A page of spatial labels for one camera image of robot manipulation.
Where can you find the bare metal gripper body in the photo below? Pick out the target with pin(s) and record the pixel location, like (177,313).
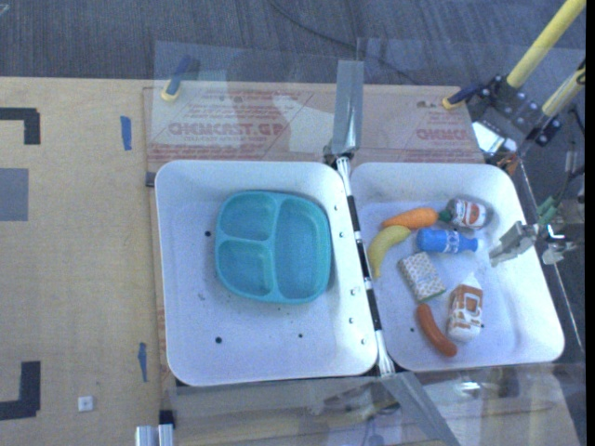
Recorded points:
(555,242)

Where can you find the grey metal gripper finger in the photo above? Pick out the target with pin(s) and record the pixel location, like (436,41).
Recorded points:
(517,232)
(509,253)

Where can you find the red and white can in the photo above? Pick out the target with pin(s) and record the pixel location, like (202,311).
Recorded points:
(469,213)

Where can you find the white plastic tray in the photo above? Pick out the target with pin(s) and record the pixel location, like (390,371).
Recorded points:
(260,342)
(516,309)

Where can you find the blue bottle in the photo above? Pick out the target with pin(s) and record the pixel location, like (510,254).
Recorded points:
(439,240)

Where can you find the orange and white carton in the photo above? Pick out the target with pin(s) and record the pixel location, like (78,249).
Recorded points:
(465,311)

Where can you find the white patterned packet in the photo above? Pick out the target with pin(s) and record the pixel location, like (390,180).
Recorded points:
(422,277)

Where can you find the orange carrot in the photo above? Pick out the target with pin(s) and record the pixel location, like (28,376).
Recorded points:
(411,218)

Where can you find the orange sausage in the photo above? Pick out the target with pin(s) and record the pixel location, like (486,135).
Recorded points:
(434,331)

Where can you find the yellow banana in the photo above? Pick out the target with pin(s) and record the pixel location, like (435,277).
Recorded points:
(383,245)

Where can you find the brown cardboard board red print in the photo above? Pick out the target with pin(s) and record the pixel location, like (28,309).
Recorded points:
(395,123)

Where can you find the teal divided plate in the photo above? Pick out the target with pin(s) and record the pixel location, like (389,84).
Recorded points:
(300,249)

